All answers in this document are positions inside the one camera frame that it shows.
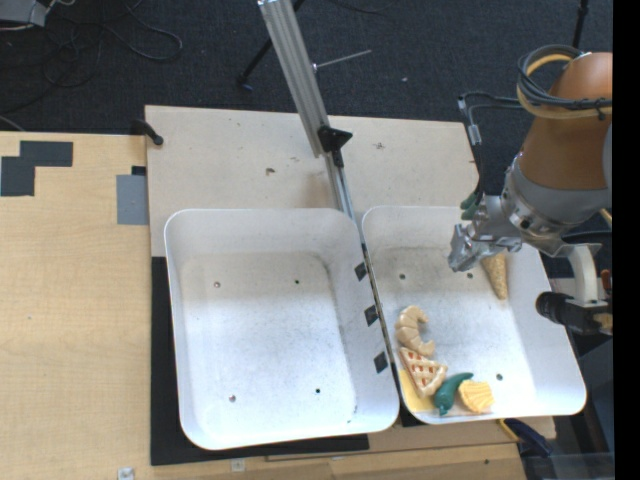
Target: wooden table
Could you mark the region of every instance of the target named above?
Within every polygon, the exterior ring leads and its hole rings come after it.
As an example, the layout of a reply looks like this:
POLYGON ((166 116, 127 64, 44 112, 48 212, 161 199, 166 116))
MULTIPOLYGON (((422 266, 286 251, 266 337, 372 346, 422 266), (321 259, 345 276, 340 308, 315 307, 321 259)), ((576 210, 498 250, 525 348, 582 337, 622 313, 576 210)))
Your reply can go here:
MULTIPOLYGON (((203 111, 183 112, 191 112, 185 117, 193 122, 193 113, 203 111)), ((224 119, 229 126, 251 128, 258 117, 212 112, 202 114, 203 126, 207 120, 224 119)), ((147 110, 147 119, 167 145, 179 131, 175 122, 169 129, 172 116, 167 108, 147 110)), ((335 118, 332 124, 342 129, 364 126, 359 119, 335 118)), ((297 126, 289 117, 285 122, 297 126)), ((399 155, 394 148, 402 139, 388 135, 392 124, 369 121, 366 141, 345 146, 357 211, 372 202, 364 192, 358 194, 357 187, 372 183, 362 175, 369 167, 358 148, 369 149, 372 155, 399 155), (374 133, 380 124, 387 133, 384 140, 374 133)), ((461 125, 406 124, 404 140, 418 141, 427 130, 422 146, 433 152, 423 160, 422 172, 411 176, 430 176, 429 182, 438 184, 432 199, 466 196, 463 192, 475 183, 473 174, 464 174, 466 178, 445 196, 439 187, 448 183, 448 177, 438 181, 432 169, 439 162, 435 151, 448 140, 446 150, 462 152, 456 162, 459 169, 473 171, 470 155, 460 147, 465 140, 461 125), (429 135, 440 137, 434 139, 437 146, 429 146, 429 135)), ((71 166, 36 165, 34 195, 0 197, 0 476, 106 480, 120 473, 129 479, 359 479, 388 478, 394 472, 409 479, 423 478, 428 471, 430 478, 526 478, 516 444, 491 421, 407 428, 396 424, 370 435, 366 452, 341 456, 250 457, 151 466, 150 258, 158 224, 153 219, 149 224, 119 223, 124 205, 140 201, 118 200, 117 180, 132 175, 133 166, 149 165, 150 214, 170 211, 171 198, 159 203, 160 185, 154 185, 153 169, 157 174, 159 163, 148 163, 148 148, 150 158, 159 151, 142 136, 2 132, 0 156, 20 156, 22 141, 72 143, 73 162, 71 166)), ((307 154, 304 147, 297 153, 286 151, 292 169, 302 169, 299 164, 305 161, 316 162, 312 158, 296 162, 292 157, 298 153, 300 157, 307 154)), ((278 163, 284 159, 280 156, 269 164, 276 171, 273 176, 286 172, 287 167, 278 163)), ((266 176, 264 169, 269 166, 263 163, 255 163, 261 182, 271 177, 266 176)), ((449 171, 456 169, 449 166, 449 171)), ((378 189, 383 202, 389 194, 378 189)), ((325 196, 318 197, 321 204, 325 196)), ((555 435, 551 418, 527 423, 547 437, 555 435)))

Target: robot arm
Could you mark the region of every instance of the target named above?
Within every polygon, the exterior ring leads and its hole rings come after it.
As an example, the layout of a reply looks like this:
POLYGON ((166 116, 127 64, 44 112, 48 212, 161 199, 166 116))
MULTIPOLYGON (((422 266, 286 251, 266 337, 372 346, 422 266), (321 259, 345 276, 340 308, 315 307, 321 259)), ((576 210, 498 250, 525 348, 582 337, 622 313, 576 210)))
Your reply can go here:
MULTIPOLYGON (((594 297, 597 280, 593 257, 599 245, 572 245, 562 235, 612 207, 612 72, 611 53, 583 53, 568 46, 540 48, 520 61, 518 99, 534 114, 523 145, 505 176, 499 196, 483 195, 466 226, 458 224, 451 239, 449 266, 466 271, 480 259, 502 251, 516 252, 523 243, 550 257, 566 257, 576 275, 575 298, 543 294, 538 311, 563 323, 560 305, 575 305, 587 316, 601 312, 594 297), (566 61, 549 92, 529 75, 552 61, 566 61)), ((612 332, 612 322, 584 333, 612 332)))

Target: empty white tray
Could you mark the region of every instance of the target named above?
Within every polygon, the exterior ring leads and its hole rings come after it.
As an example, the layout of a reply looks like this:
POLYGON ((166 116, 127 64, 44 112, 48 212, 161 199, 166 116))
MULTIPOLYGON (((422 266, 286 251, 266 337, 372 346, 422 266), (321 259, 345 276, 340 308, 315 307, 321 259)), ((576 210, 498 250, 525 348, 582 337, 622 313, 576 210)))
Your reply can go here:
POLYGON ((167 221, 180 422, 219 450, 380 431, 399 397, 355 224, 333 209, 167 221))
POLYGON ((445 416, 437 409, 414 416, 431 424, 579 412, 586 389, 563 326, 540 316, 535 301, 550 291, 535 249, 507 255, 509 298, 500 301, 481 266, 454 273, 447 255, 458 208, 382 206, 369 210, 363 235, 396 366, 399 343, 394 323, 415 304, 429 318, 423 341, 434 339, 433 359, 448 374, 472 372, 489 382, 495 404, 477 415, 459 400, 445 416))

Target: light wood surface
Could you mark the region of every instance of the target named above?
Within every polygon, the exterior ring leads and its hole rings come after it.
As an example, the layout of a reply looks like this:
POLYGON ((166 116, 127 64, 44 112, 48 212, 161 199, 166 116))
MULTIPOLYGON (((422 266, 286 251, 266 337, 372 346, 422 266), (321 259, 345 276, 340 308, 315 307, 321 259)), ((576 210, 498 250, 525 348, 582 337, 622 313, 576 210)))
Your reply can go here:
POLYGON ((70 168, 36 168, 33 197, 0 197, 1 477, 525 478, 495 422, 394 427, 341 457, 150 466, 150 227, 118 225, 116 204, 116 176, 146 164, 149 141, 3 132, 0 153, 20 140, 74 150, 70 168))

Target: black bracket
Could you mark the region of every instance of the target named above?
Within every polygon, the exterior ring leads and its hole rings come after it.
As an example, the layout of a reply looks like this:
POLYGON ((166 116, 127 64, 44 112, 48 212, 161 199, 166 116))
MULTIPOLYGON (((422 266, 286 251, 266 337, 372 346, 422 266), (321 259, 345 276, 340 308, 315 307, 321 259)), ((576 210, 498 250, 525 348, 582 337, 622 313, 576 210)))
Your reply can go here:
POLYGON ((326 125, 321 126, 318 129, 318 138, 320 139, 322 149, 324 149, 325 153, 331 153, 333 157, 333 164, 336 167, 344 167, 344 161, 342 159, 340 149, 351 137, 353 137, 353 133, 336 130, 335 128, 331 128, 326 125))
POLYGON ((142 119, 134 119, 131 121, 131 135, 148 135, 156 146, 160 146, 164 139, 156 133, 149 123, 142 119))

